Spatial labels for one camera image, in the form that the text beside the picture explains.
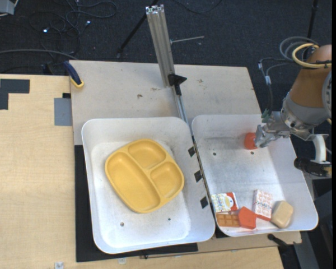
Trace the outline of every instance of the black bracket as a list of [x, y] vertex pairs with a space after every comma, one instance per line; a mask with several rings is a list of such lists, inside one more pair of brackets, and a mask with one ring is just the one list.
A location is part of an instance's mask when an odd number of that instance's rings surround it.
[[169, 74], [168, 75], [168, 81], [170, 86], [174, 86], [175, 88], [175, 93], [179, 96], [181, 96], [181, 91], [180, 91], [180, 84], [186, 81], [185, 77], [178, 76], [176, 74]]

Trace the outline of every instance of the yellow divided plate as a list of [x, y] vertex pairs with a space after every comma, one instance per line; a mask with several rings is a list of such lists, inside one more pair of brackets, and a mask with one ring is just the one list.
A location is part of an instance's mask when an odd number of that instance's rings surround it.
[[158, 142], [146, 138], [111, 154], [105, 172], [122, 201], [138, 213], [162, 207], [184, 186], [183, 173], [175, 160]]

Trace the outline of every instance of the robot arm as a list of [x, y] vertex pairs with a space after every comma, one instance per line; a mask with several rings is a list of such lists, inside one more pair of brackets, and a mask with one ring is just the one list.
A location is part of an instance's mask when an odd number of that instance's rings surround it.
[[323, 121], [332, 118], [332, 46], [325, 45], [313, 52], [306, 62], [299, 61], [293, 52], [293, 59], [303, 66], [291, 90], [283, 100], [279, 112], [271, 112], [263, 119], [265, 124], [258, 125], [254, 138], [255, 148], [266, 147], [278, 138], [291, 134], [312, 141], [315, 145], [315, 159], [296, 159], [295, 166], [319, 176], [330, 174], [330, 163], [326, 161], [325, 139], [327, 134], [310, 132]]

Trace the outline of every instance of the wooden surface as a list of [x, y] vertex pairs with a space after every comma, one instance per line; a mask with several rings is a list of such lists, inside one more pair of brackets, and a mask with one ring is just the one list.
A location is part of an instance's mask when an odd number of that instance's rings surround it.
[[[9, 94], [8, 110], [0, 110], [0, 268], [49, 269], [55, 262], [64, 268], [283, 268], [272, 242], [238, 251], [131, 257], [125, 265], [117, 259], [77, 263], [73, 128], [54, 125], [54, 98], [70, 92], [69, 78], [0, 78], [30, 79], [30, 93]], [[300, 238], [294, 234], [287, 239]], [[251, 239], [235, 240], [240, 248], [251, 247]], [[213, 250], [230, 250], [209, 242]]]

